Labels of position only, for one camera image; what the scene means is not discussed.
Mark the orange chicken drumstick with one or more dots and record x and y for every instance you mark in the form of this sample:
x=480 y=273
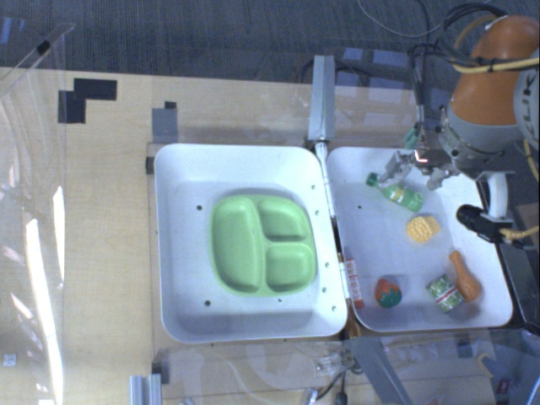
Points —
x=467 y=285

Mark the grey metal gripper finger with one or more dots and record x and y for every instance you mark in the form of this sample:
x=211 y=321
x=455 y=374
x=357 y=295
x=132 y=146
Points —
x=437 y=179
x=395 y=169

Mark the black cylinder on white bracket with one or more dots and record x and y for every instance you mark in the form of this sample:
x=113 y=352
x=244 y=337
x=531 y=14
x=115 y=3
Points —
x=489 y=224

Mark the white plastic tray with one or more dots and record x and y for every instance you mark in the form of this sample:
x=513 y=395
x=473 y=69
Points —
x=185 y=243
x=379 y=243

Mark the green plastic bottle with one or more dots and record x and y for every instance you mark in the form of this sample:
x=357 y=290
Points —
x=403 y=196

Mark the red and white packet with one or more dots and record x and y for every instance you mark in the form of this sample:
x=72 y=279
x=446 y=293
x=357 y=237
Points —
x=353 y=281

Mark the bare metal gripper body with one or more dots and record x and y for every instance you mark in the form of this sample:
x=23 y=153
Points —
x=436 y=158

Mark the green and white can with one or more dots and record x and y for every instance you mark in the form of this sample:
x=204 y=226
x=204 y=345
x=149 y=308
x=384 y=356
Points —
x=445 y=293

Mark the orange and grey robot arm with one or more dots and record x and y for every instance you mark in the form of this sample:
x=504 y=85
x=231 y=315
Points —
x=491 y=87

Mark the green divided plate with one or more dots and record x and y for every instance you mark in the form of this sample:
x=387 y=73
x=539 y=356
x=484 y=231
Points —
x=236 y=243

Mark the yellow corn cob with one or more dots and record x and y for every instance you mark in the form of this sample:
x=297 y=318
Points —
x=423 y=228

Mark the red strawberry with green leaves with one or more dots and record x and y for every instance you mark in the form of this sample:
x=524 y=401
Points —
x=388 y=293

